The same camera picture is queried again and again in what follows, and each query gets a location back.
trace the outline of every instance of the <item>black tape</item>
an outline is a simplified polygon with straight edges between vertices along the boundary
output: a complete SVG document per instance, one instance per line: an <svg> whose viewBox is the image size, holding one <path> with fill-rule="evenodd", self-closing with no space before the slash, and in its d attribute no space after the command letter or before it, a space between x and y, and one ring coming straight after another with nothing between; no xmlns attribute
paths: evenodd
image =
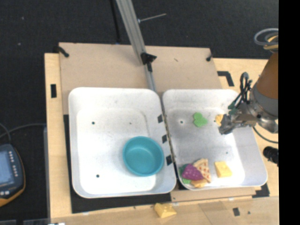
<svg viewBox="0 0 300 225"><path fill-rule="evenodd" d="M167 156L167 157L166 157L166 160L167 160L167 165L170 165L170 164L172 164L172 162L173 162L172 156L171 156L171 155Z"/></svg>
<svg viewBox="0 0 300 225"><path fill-rule="evenodd" d="M163 115L159 115L157 120L158 120L158 123L161 123L163 121Z"/></svg>
<svg viewBox="0 0 300 225"><path fill-rule="evenodd" d="M268 184L265 183L264 185L261 186L261 190L257 190L256 191L256 195L253 195L253 198L257 198L257 197L270 197L270 191L268 188Z"/></svg>
<svg viewBox="0 0 300 225"><path fill-rule="evenodd" d="M163 143L165 143L165 142L168 140L168 139L167 139L167 134L166 134L166 135L163 135L162 139L163 139Z"/></svg>
<svg viewBox="0 0 300 225"><path fill-rule="evenodd" d="M240 215L240 210L239 210L239 208L234 208L234 209L233 209L233 214L234 214L235 216L239 216L239 215Z"/></svg>
<svg viewBox="0 0 300 225"><path fill-rule="evenodd" d="M57 91L56 91L56 84L51 84L51 98L56 98L57 97Z"/></svg>
<svg viewBox="0 0 300 225"><path fill-rule="evenodd" d="M234 87L233 79L231 78L231 75L227 71L217 71L218 76L225 76L226 80L228 82L229 87Z"/></svg>

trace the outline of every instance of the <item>blue bowl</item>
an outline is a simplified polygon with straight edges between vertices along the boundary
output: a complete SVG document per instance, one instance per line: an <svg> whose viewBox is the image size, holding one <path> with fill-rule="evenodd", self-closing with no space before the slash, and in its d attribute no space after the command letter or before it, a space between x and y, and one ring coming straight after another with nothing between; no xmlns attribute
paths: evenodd
<svg viewBox="0 0 300 225"><path fill-rule="evenodd" d="M151 176L164 165L164 153L151 138L138 136L128 140L123 148L123 160L127 169L135 175Z"/></svg>

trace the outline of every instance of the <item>black carpet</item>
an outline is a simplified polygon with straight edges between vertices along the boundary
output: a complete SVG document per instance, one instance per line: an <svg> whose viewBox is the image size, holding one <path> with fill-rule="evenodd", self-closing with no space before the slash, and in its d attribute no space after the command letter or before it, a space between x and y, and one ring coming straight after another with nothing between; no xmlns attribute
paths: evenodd
<svg viewBox="0 0 300 225"><path fill-rule="evenodd" d="M209 47L214 57L263 58L255 33L278 28L279 0L132 0L146 45ZM124 25L120 43L129 44ZM8 129L46 123L44 53L59 42L114 44L109 0L0 0L0 123ZM0 138L0 144L7 138ZM22 196L0 208L0 221L45 218L42 126L12 134L27 174Z"/></svg>

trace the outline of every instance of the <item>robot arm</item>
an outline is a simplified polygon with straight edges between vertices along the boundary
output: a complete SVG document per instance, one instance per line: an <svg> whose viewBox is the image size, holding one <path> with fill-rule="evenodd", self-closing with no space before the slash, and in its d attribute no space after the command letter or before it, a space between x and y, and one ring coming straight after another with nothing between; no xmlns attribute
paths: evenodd
<svg viewBox="0 0 300 225"><path fill-rule="evenodd" d="M248 74L241 75L240 94L228 106L230 112L216 117L221 134L229 134L240 127L254 127L256 124L271 133L278 133L278 32L267 35L264 43L257 42L258 35L266 31L270 29L257 33L255 42L273 54L253 87Z"/></svg>

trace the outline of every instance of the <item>yellow cheese toy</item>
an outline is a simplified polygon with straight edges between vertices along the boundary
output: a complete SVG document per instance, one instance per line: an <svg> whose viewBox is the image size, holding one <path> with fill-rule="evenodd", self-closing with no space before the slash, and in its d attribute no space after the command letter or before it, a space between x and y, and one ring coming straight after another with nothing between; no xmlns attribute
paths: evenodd
<svg viewBox="0 0 300 225"><path fill-rule="evenodd" d="M215 162L215 167L217 171L217 176L219 178L230 177L233 174L230 168L227 166L226 162L224 161Z"/></svg>
<svg viewBox="0 0 300 225"><path fill-rule="evenodd" d="M194 185L195 188L202 188L207 184L207 180L206 179L193 180L191 181L191 184Z"/></svg>
<svg viewBox="0 0 300 225"><path fill-rule="evenodd" d="M216 123L217 123L219 126L222 125L222 124L221 124L221 121L222 121L222 119L223 119L223 116L224 116L224 114L219 114L219 115L217 115L216 118L215 118Z"/></svg>
<svg viewBox="0 0 300 225"><path fill-rule="evenodd" d="M177 214L177 212L174 210L171 204L156 203L154 206L154 210L160 218L166 218Z"/></svg>

